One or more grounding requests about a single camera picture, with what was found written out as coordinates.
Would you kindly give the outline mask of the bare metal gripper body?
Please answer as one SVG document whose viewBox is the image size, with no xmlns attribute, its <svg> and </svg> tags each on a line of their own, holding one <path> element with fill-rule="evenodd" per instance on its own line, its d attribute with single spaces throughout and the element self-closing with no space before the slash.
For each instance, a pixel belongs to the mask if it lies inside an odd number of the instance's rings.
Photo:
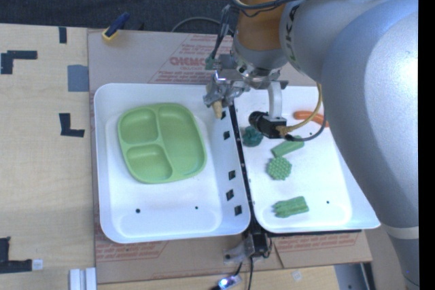
<svg viewBox="0 0 435 290">
<path fill-rule="evenodd" d="M 280 68 L 260 68 L 234 55 L 219 55 L 213 60 L 213 70 L 214 82 L 227 88 L 263 90 L 277 82 L 284 89 L 289 84 L 287 80 L 280 78 Z"/>
</svg>

